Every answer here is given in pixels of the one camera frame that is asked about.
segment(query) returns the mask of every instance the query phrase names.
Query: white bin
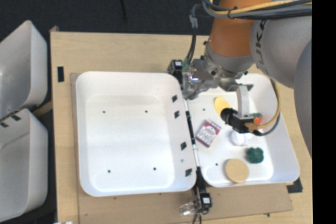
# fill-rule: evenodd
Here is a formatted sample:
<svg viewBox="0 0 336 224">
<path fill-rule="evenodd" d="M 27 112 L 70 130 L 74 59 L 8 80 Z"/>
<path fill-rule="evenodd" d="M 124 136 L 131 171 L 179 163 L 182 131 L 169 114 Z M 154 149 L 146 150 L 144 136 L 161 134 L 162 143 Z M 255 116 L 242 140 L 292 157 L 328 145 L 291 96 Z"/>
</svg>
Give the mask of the white bin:
<svg viewBox="0 0 336 224">
<path fill-rule="evenodd" d="M 239 83 L 253 84 L 249 92 L 251 113 L 270 120 L 277 107 L 272 86 L 263 75 L 249 74 Z M 185 102 L 177 80 L 166 73 L 85 72 L 76 81 L 79 178 L 92 196 L 184 191 L 195 183 L 196 162 L 187 126 L 189 107 L 195 134 L 205 120 L 222 131 L 208 148 L 197 142 L 197 156 L 206 182 L 214 187 L 293 182 L 299 165 L 281 118 L 264 137 L 254 136 L 249 146 L 264 150 L 259 164 L 245 160 L 245 146 L 235 146 L 214 107 L 224 97 L 237 110 L 234 92 L 210 89 Z M 225 175 L 231 158 L 246 162 L 249 177 L 234 184 Z M 186 171 L 192 170 L 190 176 Z"/>
<path fill-rule="evenodd" d="M 0 43 L 0 222 L 47 196 L 48 133 L 29 109 L 47 94 L 47 44 L 31 21 Z"/>
</svg>

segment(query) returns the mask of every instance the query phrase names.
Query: cork coaster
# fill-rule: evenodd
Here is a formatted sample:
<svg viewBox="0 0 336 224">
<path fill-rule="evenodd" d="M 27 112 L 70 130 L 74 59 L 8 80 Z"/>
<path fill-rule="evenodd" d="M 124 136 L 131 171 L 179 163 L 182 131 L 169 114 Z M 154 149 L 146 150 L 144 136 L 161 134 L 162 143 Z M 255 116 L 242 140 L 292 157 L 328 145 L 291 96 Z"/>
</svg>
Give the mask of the cork coaster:
<svg viewBox="0 0 336 224">
<path fill-rule="evenodd" d="M 231 108 L 231 105 L 223 97 L 217 97 L 214 101 L 214 106 L 219 116 L 223 109 Z"/>
<path fill-rule="evenodd" d="M 248 167 L 239 159 L 230 159 L 226 163 L 225 173 L 231 181 L 243 183 L 248 177 Z"/>
</svg>

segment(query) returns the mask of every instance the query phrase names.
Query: green sponge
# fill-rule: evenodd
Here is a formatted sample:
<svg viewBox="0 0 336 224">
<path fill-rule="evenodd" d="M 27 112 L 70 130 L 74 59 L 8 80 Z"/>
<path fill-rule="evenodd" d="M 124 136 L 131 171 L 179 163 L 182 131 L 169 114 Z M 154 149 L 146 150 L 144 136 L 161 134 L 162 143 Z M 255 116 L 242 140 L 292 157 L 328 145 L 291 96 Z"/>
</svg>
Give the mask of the green sponge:
<svg viewBox="0 0 336 224">
<path fill-rule="evenodd" d="M 264 160 L 264 151 L 260 148 L 250 147 L 247 152 L 247 160 L 250 163 L 261 163 Z"/>
</svg>

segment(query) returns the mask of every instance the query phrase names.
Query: round wooden disk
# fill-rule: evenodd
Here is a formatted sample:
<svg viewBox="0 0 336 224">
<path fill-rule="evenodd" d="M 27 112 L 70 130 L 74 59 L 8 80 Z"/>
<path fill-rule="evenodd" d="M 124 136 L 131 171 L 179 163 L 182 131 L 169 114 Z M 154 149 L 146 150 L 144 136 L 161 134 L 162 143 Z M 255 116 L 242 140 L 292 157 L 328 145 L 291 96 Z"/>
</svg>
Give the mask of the round wooden disk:
<svg viewBox="0 0 336 224">
<path fill-rule="evenodd" d="M 225 173 L 233 182 L 242 183 L 248 177 L 248 167 L 239 159 L 230 159 L 225 165 Z"/>
</svg>

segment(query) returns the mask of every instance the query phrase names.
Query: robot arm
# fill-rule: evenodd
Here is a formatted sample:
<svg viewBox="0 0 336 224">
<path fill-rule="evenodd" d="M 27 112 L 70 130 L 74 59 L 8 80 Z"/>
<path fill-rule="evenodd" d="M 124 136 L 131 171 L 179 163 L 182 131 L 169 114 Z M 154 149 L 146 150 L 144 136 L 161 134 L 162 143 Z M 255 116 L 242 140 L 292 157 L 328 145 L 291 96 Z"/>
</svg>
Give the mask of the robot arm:
<svg viewBox="0 0 336 224">
<path fill-rule="evenodd" d="M 203 8 L 215 19 L 204 56 L 191 61 L 190 52 L 182 64 L 184 98 L 194 99 L 217 86 L 237 91 L 241 86 L 236 79 L 255 63 L 272 81 L 294 89 L 311 155 L 311 0 L 220 0 L 218 6 L 203 0 Z M 273 122 L 279 113 L 278 108 Z M 221 116 L 241 132 L 258 133 L 251 119 L 235 111 L 225 110 Z"/>
</svg>

